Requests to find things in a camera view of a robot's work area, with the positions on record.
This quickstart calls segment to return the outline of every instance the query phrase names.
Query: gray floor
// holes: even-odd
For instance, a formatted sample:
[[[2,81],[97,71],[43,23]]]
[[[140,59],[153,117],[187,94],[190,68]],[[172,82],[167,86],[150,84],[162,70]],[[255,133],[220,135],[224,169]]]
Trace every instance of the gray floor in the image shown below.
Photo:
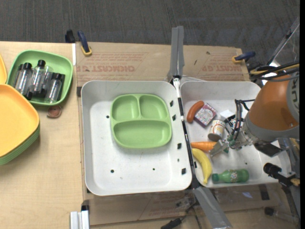
[[[89,42],[233,46],[267,62],[300,16],[300,0],[0,0],[0,41],[65,42],[72,29]]]

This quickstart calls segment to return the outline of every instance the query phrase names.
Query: can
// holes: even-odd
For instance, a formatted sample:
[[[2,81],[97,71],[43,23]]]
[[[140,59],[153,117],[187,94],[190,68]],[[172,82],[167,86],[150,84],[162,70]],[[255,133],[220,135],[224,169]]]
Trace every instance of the can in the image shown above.
[[[210,126],[208,138],[214,142],[223,138],[225,122],[222,120],[213,120]]]

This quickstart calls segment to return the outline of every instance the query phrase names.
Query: white plastic tray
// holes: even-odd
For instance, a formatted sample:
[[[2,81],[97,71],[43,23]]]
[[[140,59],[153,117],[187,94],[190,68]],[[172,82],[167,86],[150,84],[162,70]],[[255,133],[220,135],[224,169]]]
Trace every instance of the white plastic tray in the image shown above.
[[[173,131],[172,138],[166,145],[129,149],[115,142],[109,115],[113,100],[122,94],[155,94],[166,102]],[[81,104],[85,182],[90,192],[98,196],[109,196],[178,191],[190,185],[192,174],[187,147],[176,90],[171,84],[90,81],[82,87]]]
[[[255,99],[260,91],[260,87],[251,82],[184,82],[181,84],[180,92],[183,101],[184,115],[186,116],[191,106],[199,100],[203,100],[217,110],[215,119],[219,119],[219,113],[224,110],[230,110],[235,113],[236,107],[234,99],[250,100]],[[245,117],[247,110],[243,108],[242,117]],[[211,123],[203,128],[197,122],[187,122],[187,132],[190,142],[210,141],[208,139],[208,131]],[[281,152],[279,155],[270,158],[269,156],[259,152],[253,145],[245,146],[241,150],[230,149],[229,153],[221,152],[216,154],[213,158],[208,154],[213,173],[222,173],[226,169],[240,169],[246,168],[249,171],[250,178],[246,183],[232,183],[232,184],[213,184],[212,179],[209,178],[206,187],[229,187],[239,186],[245,184],[264,184],[276,183],[276,179],[269,177],[264,171],[263,167],[266,163],[272,163],[282,168],[289,169],[290,163],[288,154]],[[199,182],[203,181],[203,173],[200,163],[194,158],[197,164],[196,176]]]

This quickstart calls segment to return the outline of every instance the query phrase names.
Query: green soda bottle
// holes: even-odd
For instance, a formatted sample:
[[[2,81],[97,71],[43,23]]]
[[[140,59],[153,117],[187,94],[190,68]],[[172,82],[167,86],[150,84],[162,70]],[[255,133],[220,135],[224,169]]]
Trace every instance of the green soda bottle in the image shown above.
[[[246,182],[248,179],[249,172],[246,169],[228,169],[221,174],[212,174],[213,183]]]

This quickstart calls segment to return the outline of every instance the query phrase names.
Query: wooden table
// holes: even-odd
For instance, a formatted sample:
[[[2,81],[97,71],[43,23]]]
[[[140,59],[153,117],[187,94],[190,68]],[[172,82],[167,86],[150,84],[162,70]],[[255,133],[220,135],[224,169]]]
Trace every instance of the wooden table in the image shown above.
[[[110,47],[100,44],[101,52],[115,48],[113,43],[110,43]],[[68,43],[0,42],[0,54],[7,72],[15,57],[28,49],[56,53],[72,62],[75,56],[73,44]],[[76,49],[80,52],[79,44],[76,44]],[[155,51],[159,49],[162,58],[164,47],[154,47]],[[79,85],[88,77],[84,77],[85,74],[86,70],[80,74],[82,78]],[[70,92],[61,105],[61,116],[56,119],[48,118],[48,108],[35,107],[41,121],[40,137],[17,158],[0,166],[0,228],[68,229],[70,212],[80,211],[83,202],[83,180],[77,77],[74,67]],[[274,191],[278,194],[278,203],[286,206],[287,201],[279,186],[275,186]],[[226,212],[226,215],[235,229],[261,228],[262,225],[266,228],[294,228],[285,221],[267,218],[262,208],[231,210]],[[203,228],[211,228],[206,216],[199,213],[198,218]],[[169,219],[158,219],[92,228],[153,229],[160,228],[167,222]],[[195,216],[188,216],[179,228],[199,227]]]

